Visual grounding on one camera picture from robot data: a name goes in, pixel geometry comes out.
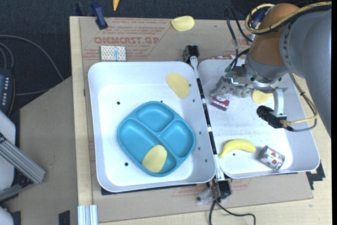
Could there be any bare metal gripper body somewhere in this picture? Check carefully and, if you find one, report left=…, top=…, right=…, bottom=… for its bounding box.
left=225, top=65, right=281, bottom=93

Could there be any red and white packet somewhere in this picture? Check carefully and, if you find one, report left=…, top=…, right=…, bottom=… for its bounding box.
left=210, top=94, right=232, bottom=112

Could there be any yellow potato chip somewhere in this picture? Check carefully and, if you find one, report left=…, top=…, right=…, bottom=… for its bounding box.
left=141, top=144, right=168, bottom=173
left=251, top=89, right=273, bottom=105
left=171, top=15, right=195, bottom=33
left=165, top=72, right=191, bottom=99

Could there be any thin black and white rod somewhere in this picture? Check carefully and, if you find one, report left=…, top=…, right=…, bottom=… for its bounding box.
left=190, top=56, right=222, bottom=180

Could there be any white plastic tray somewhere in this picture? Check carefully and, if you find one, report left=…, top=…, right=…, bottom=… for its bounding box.
left=197, top=58, right=321, bottom=180
left=87, top=61, right=217, bottom=193

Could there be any yellow banana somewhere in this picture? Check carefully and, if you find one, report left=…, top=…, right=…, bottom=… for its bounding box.
left=219, top=139, right=257, bottom=159

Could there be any white can with fruit print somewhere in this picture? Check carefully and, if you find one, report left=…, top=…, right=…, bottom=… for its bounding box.
left=257, top=145, right=286, bottom=171

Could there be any blue divided plate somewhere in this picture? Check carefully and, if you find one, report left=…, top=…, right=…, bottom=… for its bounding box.
left=116, top=101, right=196, bottom=178

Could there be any white patterned carton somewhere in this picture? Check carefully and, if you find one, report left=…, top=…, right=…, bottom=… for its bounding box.
left=100, top=45, right=127, bottom=62

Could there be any brown cardboard board red print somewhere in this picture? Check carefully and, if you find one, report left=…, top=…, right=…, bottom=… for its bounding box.
left=78, top=17, right=314, bottom=223

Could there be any black cylinder on white bracket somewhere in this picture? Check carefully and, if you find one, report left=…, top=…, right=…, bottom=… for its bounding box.
left=256, top=88, right=289, bottom=130

